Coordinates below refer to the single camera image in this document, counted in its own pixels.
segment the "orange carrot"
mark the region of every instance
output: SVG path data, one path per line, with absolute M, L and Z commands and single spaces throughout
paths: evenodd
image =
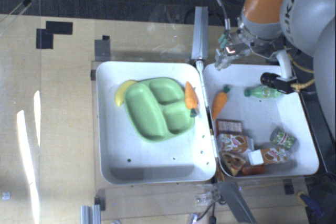
M 191 110 L 190 117 L 197 116 L 197 105 L 198 105 L 198 99 L 197 95 L 194 91 L 194 88 L 191 86 L 191 84 L 187 81 L 185 84 L 184 89 L 184 102 L 185 106 Z
M 224 107 L 226 101 L 227 101 L 227 95 L 226 93 L 229 92 L 230 89 L 228 87 L 224 87 L 224 90 L 219 92 L 213 103 L 212 103 L 212 107 L 211 107 L 211 118 L 214 121 L 218 114 L 220 113 L 220 111 L 222 110 L 222 108 Z

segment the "pizza slice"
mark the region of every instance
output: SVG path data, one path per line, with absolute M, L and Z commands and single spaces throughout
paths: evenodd
M 246 163 L 242 157 L 229 152 L 221 152 L 221 159 L 233 176 L 236 176 Z

